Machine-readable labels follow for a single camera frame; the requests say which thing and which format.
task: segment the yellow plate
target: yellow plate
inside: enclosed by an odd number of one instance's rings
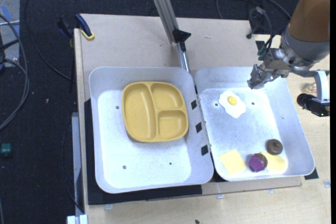
[[[188,114],[180,90],[166,82],[141,81],[122,92],[126,131],[139,142],[172,141],[188,131]]]

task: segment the egg white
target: egg white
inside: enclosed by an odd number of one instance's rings
[[[237,104],[231,105],[227,98],[234,97],[237,100]],[[218,99],[218,102],[224,107],[225,112],[234,118],[239,118],[243,113],[246,112],[245,103],[239,98],[239,96],[235,95],[231,91],[223,92]]]

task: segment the teal object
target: teal object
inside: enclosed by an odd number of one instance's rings
[[[12,157],[12,145],[10,143],[3,143],[0,148],[0,157],[1,158],[9,158]]]

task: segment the brown round object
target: brown round object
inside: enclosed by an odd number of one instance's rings
[[[283,150],[283,146],[279,140],[270,139],[266,143],[266,150],[269,154],[279,155]]]

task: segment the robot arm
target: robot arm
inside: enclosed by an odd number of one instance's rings
[[[314,77],[318,96],[310,95],[309,101],[317,104],[306,106],[307,102],[304,101],[308,97],[302,95],[298,103],[318,116],[330,115],[329,87],[325,78],[329,72],[310,71],[329,52],[330,0],[300,0],[281,35],[279,48],[260,48],[258,55],[263,63],[253,66],[248,85],[251,89],[260,89],[278,77],[287,77],[290,72],[302,77]]]

